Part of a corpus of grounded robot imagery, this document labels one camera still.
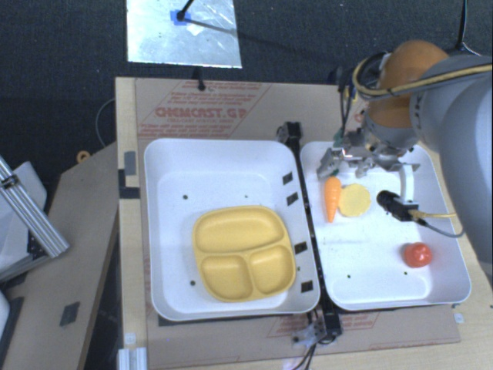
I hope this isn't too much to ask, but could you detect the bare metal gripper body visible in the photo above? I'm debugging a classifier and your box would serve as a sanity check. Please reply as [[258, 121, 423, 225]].
[[337, 130, 418, 172]]

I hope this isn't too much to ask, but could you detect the yellow round biscuit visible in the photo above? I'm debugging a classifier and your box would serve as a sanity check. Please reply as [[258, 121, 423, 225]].
[[337, 183, 372, 219]]

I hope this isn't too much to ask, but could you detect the orange carrot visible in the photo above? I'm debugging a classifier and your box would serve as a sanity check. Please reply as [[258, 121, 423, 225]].
[[324, 176, 343, 224]]

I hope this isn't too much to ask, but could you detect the thin black rod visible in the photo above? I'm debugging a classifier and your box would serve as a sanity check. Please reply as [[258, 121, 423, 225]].
[[290, 141, 334, 316]]

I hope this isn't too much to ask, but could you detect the white plastic tray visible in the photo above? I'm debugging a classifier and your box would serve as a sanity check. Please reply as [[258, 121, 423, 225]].
[[299, 140, 473, 312], [143, 137, 322, 322]]

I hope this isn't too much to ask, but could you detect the red tomato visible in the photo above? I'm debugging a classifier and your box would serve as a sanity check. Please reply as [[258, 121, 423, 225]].
[[402, 241, 434, 269]]

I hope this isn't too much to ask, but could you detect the yellow divided plate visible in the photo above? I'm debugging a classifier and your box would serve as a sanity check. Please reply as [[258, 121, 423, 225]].
[[191, 204, 298, 304]]

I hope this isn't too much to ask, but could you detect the brown cardboard board red print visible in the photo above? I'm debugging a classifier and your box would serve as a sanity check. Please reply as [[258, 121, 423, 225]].
[[134, 77, 462, 362]]

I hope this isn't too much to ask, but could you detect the black cylinder on white bracket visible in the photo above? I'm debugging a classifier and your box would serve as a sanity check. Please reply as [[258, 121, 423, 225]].
[[375, 163, 421, 222]]

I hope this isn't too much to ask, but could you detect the black block with thin wires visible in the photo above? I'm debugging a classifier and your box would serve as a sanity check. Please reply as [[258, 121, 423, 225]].
[[276, 121, 304, 146], [320, 309, 344, 345]]

